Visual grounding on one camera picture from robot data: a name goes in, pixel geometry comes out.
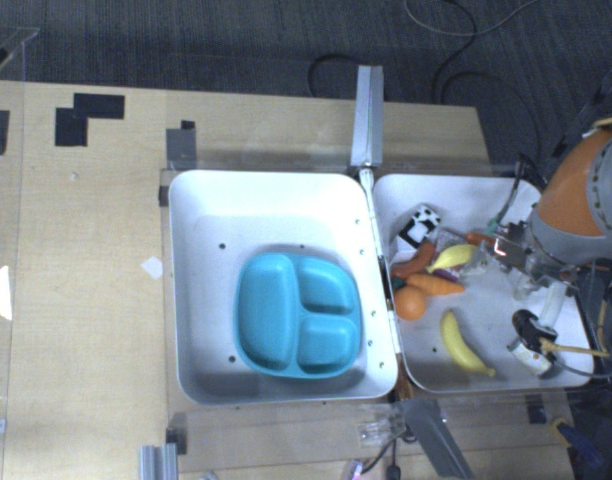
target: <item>toy fruit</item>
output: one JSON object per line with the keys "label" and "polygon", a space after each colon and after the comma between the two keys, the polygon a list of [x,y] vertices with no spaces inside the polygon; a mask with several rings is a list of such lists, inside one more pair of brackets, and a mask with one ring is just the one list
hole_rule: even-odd
{"label": "toy fruit", "polygon": [[426,312],[426,295],[419,288],[404,286],[395,292],[397,316],[404,320],[417,320]]}
{"label": "toy fruit", "polygon": [[461,368],[471,373],[484,373],[489,377],[495,375],[495,370],[486,366],[479,356],[464,343],[457,318],[451,310],[442,316],[439,330],[446,350]]}
{"label": "toy fruit", "polygon": [[432,274],[433,270],[439,268],[450,268],[457,265],[464,265],[468,263],[473,252],[477,250],[477,247],[471,244],[460,244],[453,245],[448,249],[444,249],[439,253],[439,256],[430,267],[428,272]]}
{"label": "toy fruit", "polygon": [[433,260],[433,256],[435,256],[435,246],[431,242],[423,242],[412,259],[403,263],[395,263],[390,268],[390,276],[406,279],[415,272],[422,272]]}
{"label": "toy fruit", "polygon": [[419,288],[426,295],[449,295],[451,293],[462,293],[466,290],[459,283],[430,274],[411,274],[406,278],[406,284]]}

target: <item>blue plate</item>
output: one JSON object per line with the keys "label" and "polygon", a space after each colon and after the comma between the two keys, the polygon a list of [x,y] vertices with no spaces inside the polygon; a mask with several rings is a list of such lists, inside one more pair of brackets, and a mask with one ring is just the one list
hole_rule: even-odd
{"label": "blue plate", "polygon": [[239,276],[234,322],[240,355],[269,375],[334,377],[359,352],[355,281],[313,256],[265,253],[249,260]]}

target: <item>banana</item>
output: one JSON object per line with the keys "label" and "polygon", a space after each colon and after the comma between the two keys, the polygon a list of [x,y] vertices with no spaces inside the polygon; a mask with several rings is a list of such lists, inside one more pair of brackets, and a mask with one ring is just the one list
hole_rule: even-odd
{"label": "banana", "polygon": [[432,273],[433,270],[437,270],[438,268],[450,268],[468,263],[473,252],[476,250],[477,247],[471,244],[453,245],[439,253],[435,263],[428,267],[427,270]]}
{"label": "banana", "polygon": [[448,350],[453,361],[461,368],[472,373],[485,373],[489,377],[495,376],[495,370],[486,366],[479,356],[464,343],[457,318],[451,310],[446,311],[442,316],[439,330],[446,350]]}

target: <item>metal bracket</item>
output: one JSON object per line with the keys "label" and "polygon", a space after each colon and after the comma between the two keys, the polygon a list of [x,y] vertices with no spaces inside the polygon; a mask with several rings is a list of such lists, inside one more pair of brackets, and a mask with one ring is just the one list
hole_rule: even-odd
{"label": "metal bracket", "polygon": [[355,126],[350,166],[379,167],[382,163],[384,71],[381,66],[359,66]]}
{"label": "metal bracket", "polygon": [[177,445],[142,446],[139,450],[139,480],[178,480]]}
{"label": "metal bracket", "polygon": [[406,426],[417,437],[439,476],[475,478],[453,436],[442,421],[437,400],[410,398],[399,403]]}

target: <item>carrot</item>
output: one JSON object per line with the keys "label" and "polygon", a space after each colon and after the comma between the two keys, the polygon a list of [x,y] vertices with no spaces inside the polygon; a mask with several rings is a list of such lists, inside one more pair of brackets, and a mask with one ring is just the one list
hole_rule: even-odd
{"label": "carrot", "polygon": [[435,256],[435,246],[431,242],[422,242],[411,260],[397,263],[390,268],[390,276],[405,280],[415,272],[421,272]]}
{"label": "carrot", "polygon": [[485,235],[484,233],[477,233],[476,231],[466,233],[465,238],[469,244],[475,246],[479,246],[482,242],[488,242],[490,245],[495,245],[495,239],[492,236]]}
{"label": "carrot", "polygon": [[426,295],[448,295],[466,290],[461,284],[430,274],[411,274],[406,278],[408,286],[422,290]]}

